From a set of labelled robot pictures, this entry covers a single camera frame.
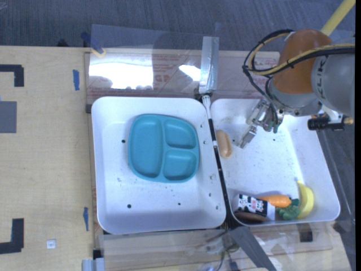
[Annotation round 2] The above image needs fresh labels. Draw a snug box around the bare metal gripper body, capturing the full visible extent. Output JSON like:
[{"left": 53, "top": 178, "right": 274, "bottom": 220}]
[{"left": 246, "top": 99, "right": 285, "bottom": 133}]

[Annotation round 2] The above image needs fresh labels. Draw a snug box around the tan bread roll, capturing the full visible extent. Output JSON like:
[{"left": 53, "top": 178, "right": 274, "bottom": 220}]
[{"left": 215, "top": 129, "right": 233, "bottom": 159}]

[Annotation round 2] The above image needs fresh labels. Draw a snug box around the white plastic tray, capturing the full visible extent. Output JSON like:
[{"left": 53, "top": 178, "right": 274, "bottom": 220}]
[
  {"left": 90, "top": 95, "right": 227, "bottom": 235},
  {"left": 210, "top": 98, "right": 341, "bottom": 227}
]

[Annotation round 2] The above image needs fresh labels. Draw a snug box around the black and white milk carton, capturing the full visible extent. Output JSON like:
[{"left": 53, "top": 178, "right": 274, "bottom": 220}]
[{"left": 232, "top": 193, "right": 277, "bottom": 221}]

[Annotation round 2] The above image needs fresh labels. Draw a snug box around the orange carrot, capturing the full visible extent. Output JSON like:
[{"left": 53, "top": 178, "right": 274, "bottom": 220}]
[{"left": 257, "top": 194, "right": 293, "bottom": 209}]

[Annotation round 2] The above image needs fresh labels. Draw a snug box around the brown biscuit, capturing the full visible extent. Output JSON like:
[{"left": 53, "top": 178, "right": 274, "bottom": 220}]
[{"left": 234, "top": 211, "right": 269, "bottom": 224}]

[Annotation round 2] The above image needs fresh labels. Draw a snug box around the yellow banana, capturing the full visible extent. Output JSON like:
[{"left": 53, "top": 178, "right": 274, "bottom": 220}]
[{"left": 294, "top": 179, "right": 315, "bottom": 220}]

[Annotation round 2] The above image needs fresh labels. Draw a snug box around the blue divided plate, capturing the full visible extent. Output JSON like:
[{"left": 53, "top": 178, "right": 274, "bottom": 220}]
[{"left": 127, "top": 113, "right": 201, "bottom": 184}]

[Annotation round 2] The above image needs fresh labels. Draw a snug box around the black cylinder on white bracket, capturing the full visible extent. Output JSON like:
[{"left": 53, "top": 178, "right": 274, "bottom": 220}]
[{"left": 307, "top": 110, "right": 353, "bottom": 132}]

